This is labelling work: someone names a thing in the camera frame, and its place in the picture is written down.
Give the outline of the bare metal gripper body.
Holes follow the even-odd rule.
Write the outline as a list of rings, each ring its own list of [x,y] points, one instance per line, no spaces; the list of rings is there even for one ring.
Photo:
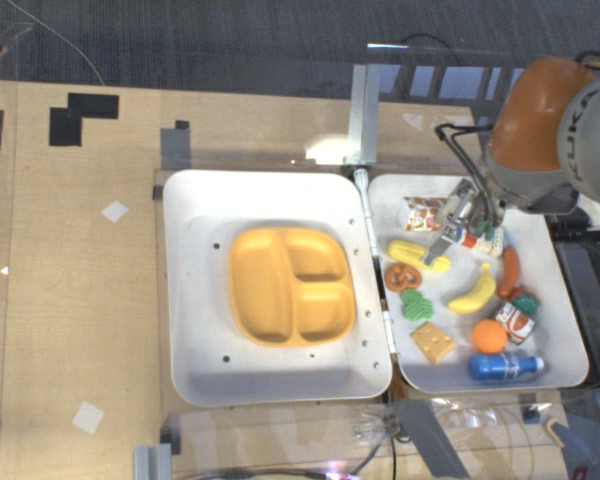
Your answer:
[[[434,222],[439,225],[436,238],[442,242],[456,242],[466,227],[470,211],[479,195],[473,182],[463,178],[437,211]]]

